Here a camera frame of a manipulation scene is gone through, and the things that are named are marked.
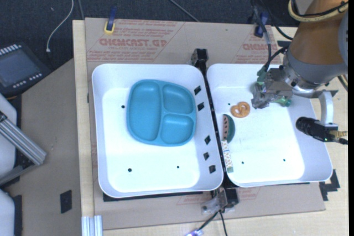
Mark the white packet with orange print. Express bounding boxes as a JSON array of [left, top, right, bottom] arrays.
[[221, 140, 235, 174]]

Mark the blue divided plate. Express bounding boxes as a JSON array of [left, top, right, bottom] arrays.
[[126, 79, 197, 147]]

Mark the thin black and white rod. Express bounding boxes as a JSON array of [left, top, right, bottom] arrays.
[[201, 61, 225, 192]]

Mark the brown cardboard board red print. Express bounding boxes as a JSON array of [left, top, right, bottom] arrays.
[[84, 17, 326, 230]]

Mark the white plastic tray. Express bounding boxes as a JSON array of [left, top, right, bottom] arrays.
[[91, 63, 225, 198], [206, 62, 334, 188]]

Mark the green watermelon slice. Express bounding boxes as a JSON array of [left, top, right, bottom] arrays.
[[221, 113, 236, 144]]

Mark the black cylinder on white bracket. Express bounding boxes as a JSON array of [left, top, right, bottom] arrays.
[[295, 90, 340, 144]]

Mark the orange pretzel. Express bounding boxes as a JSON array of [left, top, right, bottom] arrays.
[[231, 101, 251, 119]]

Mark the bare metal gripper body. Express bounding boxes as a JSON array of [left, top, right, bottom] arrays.
[[262, 67, 319, 105]]

